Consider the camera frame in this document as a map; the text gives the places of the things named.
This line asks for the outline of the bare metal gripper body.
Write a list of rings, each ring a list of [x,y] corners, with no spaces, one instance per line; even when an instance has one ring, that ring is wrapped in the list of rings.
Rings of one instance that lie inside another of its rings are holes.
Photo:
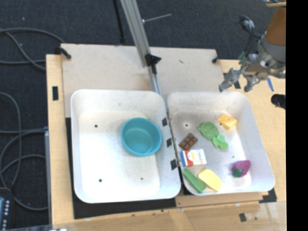
[[[267,78],[268,76],[276,78],[285,78],[285,63],[282,63],[267,53],[251,53],[241,64],[240,72],[244,76],[257,76],[258,78]]]

